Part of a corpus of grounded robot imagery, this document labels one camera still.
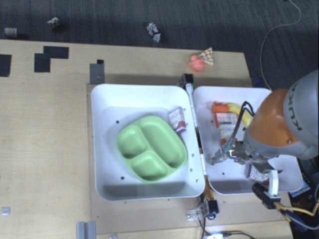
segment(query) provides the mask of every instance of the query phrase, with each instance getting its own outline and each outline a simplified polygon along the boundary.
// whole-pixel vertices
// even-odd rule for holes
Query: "green plate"
[[[157,116],[143,117],[122,129],[116,146],[131,171],[146,183],[169,176],[187,160],[182,140]]]

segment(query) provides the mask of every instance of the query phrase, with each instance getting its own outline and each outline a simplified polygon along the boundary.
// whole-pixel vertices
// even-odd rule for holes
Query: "pink object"
[[[204,59],[198,58],[197,55],[192,55],[190,57],[189,65],[194,72],[201,72],[204,69]]]

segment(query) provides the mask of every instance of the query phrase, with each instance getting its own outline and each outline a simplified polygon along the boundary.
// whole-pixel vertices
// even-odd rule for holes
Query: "banana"
[[[240,110],[241,110],[241,106],[239,106],[238,104],[234,104],[234,103],[228,103],[227,104],[229,107],[229,113],[235,113],[239,116],[240,114]],[[246,126],[249,126],[250,124],[250,115],[247,111],[244,112],[243,117],[242,117],[242,121]]]

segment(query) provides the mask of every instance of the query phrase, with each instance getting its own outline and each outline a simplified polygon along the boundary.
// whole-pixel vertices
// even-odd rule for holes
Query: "dark carpet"
[[[292,1],[300,22],[272,31],[263,50],[273,89],[318,68],[319,0]],[[63,23],[59,31],[47,24],[54,16]],[[298,17],[283,0],[0,0],[0,28],[16,27],[21,39],[243,52],[254,86],[265,85],[266,33]],[[160,43],[148,35],[149,22],[160,29]]]

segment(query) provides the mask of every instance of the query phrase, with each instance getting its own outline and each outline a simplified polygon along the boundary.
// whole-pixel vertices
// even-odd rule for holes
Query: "table top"
[[[69,47],[69,57],[51,59],[50,73],[35,73],[34,54],[43,53],[44,46]],[[75,238],[76,223],[91,220],[86,90],[90,63],[104,60],[107,83],[175,85],[183,73],[191,73],[189,58],[198,53],[0,40],[0,54],[12,56],[10,76],[0,77],[0,207],[11,208],[9,216],[0,216],[1,238]],[[242,53],[214,52],[213,57],[213,67],[205,66],[202,73],[194,74],[196,85],[251,86]],[[224,210],[219,214],[223,222],[209,222],[208,231],[241,230],[256,238],[292,238],[280,214],[267,210],[252,194],[214,196]],[[289,204],[288,195],[282,193],[282,197]],[[161,210],[160,204],[156,203],[155,210]],[[240,207],[246,212],[239,213]],[[259,218],[247,222],[250,215]],[[200,235],[197,224],[118,233],[119,239]]]

